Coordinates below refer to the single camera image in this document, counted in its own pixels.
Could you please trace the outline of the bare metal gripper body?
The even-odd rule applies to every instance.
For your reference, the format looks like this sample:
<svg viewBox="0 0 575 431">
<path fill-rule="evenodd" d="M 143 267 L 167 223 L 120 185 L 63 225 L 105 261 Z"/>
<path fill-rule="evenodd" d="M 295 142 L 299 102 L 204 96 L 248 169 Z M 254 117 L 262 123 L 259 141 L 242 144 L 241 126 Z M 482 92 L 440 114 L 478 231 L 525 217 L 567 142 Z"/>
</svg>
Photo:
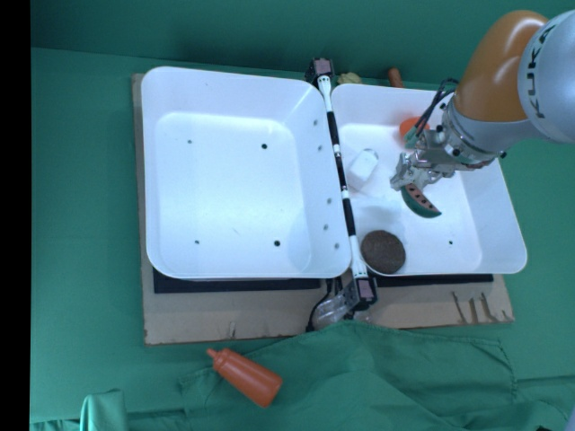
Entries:
<svg viewBox="0 0 575 431">
<path fill-rule="evenodd" d="M 411 164 L 424 174 L 435 177 L 449 177 L 451 173 L 460 171 L 464 166 L 459 161 L 456 150 L 448 140 L 449 134 L 443 126 L 424 129 L 418 136 Z"/>
</svg>

